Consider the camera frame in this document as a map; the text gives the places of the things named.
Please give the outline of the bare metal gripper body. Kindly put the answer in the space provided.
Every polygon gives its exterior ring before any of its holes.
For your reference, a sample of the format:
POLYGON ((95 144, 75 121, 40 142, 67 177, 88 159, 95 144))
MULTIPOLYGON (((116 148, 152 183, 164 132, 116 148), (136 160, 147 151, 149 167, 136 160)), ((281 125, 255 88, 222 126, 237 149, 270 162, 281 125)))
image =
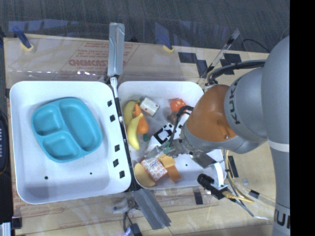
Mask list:
POLYGON ((178 157, 180 154, 193 155, 195 149, 185 139, 175 139, 170 145, 169 156, 178 157))

